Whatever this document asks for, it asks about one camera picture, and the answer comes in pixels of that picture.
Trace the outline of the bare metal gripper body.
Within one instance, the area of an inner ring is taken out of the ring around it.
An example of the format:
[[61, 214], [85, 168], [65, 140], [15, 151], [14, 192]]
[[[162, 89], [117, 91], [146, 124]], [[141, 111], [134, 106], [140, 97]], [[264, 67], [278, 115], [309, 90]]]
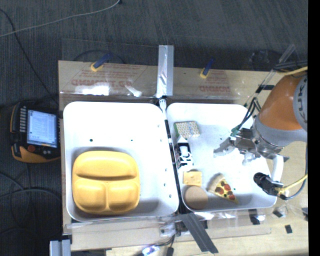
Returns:
[[231, 140], [231, 145], [239, 149], [241, 154], [251, 153], [255, 158], [274, 158], [283, 147], [265, 140], [254, 128], [241, 128]]

